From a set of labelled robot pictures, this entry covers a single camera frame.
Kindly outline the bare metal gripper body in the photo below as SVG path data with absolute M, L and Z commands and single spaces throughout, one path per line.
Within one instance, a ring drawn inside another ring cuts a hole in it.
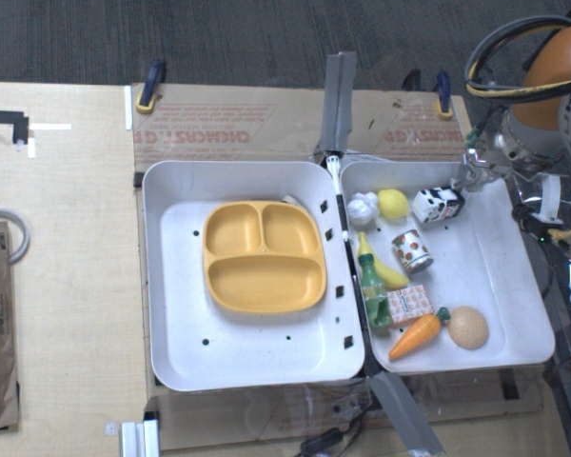
M 465 145 L 465 182 L 493 182 L 510 177 L 522 151 L 509 135 L 501 132 L 484 134 L 479 129 L 472 129 L 465 136 Z

